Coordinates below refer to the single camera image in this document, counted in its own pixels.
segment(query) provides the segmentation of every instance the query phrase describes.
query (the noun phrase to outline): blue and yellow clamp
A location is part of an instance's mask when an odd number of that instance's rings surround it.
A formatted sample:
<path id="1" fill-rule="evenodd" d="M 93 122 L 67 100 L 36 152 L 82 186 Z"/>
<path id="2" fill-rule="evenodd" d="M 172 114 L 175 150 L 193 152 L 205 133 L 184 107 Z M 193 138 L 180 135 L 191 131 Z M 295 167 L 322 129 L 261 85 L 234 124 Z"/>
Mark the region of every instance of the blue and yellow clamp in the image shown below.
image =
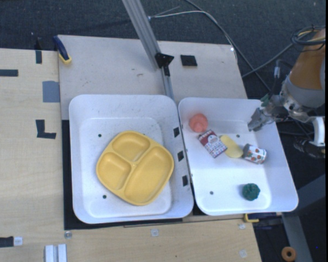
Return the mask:
<path id="1" fill-rule="evenodd" d="M 58 36 L 54 36 L 52 39 L 58 49 L 58 57 L 60 58 L 60 60 L 64 64 L 70 64 L 70 62 L 72 61 L 72 58 L 67 53 L 67 50 L 66 50 L 65 46 L 63 45 L 62 41 L 59 39 Z"/>

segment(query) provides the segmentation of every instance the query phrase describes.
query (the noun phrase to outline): wooden surface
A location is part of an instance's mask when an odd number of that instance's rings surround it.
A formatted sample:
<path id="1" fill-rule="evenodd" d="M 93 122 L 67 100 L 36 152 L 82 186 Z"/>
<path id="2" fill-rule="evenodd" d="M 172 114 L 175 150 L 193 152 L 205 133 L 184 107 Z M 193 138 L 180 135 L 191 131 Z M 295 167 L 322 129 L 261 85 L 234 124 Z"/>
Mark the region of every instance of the wooden surface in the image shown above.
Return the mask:
<path id="1" fill-rule="evenodd" d="M 0 248 L 0 261 L 43 261 L 45 245 L 62 243 L 69 262 L 261 261 L 253 226 L 241 219 L 72 230 L 65 239 L 60 104 L 42 93 L 43 81 L 58 81 L 57 53 L 43 51 L 36 64 L 33 50 L 0 49 L 0 69 L 19 71 L 0 77 L 0 237 L 23 238 Z M 56 138 L 37 138 L 36 120 Z"/>

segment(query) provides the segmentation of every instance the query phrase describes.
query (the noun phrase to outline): wooden ring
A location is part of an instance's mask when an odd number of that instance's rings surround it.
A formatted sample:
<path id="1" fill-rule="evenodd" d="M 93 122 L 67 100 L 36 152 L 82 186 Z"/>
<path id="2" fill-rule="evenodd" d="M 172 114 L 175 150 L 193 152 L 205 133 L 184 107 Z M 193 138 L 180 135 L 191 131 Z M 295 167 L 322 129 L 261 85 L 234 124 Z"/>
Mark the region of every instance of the wooden ring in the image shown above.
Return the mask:
<path id="1" fill-rule="evenodd" d="M 287 262 L 293 262 L 296 258 L 296 251 L 292 247 L 284 247 L 282 249 L 282 258 Z"/>

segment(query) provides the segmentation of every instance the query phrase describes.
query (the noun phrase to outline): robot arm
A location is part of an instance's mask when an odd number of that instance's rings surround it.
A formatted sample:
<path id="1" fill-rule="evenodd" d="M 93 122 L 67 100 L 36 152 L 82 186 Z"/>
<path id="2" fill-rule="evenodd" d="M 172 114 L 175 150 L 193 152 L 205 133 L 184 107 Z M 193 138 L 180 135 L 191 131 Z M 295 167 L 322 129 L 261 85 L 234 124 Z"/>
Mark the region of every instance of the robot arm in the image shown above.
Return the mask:
<path id="1" fill-rule="evenodd" d="M 303 48 L 290 74 L 282 83 L 278 95 L 268 94 L 261 99 L 248 123 L 250 131 L 258 131 L 264 125 L 283 121 L 291 117 L 302 123 L 312 123 L 315 130 L 313 141 L 307 141 L 311 152 L 319 152 L 316 157 L 325 157 L 325 117 L 309 116 L 309 112 L 325 103 L 325 28 L 320 30 Z M 279 78 L 279 67 L 275 68 Z M 304 141 L 297 141 L 295 147 L 304 151 Z"/>

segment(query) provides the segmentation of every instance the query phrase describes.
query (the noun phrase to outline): black square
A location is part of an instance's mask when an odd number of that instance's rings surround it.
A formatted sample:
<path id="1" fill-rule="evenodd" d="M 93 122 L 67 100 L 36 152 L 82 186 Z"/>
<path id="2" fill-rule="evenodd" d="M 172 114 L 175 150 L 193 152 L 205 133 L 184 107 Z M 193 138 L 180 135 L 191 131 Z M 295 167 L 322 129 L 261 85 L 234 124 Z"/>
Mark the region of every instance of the black square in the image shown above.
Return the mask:
<path id="1" fill-rule="evenodd" d="M 181 55 L 182 66 L 197 66 L 196 57 L 194 55 Z"/>

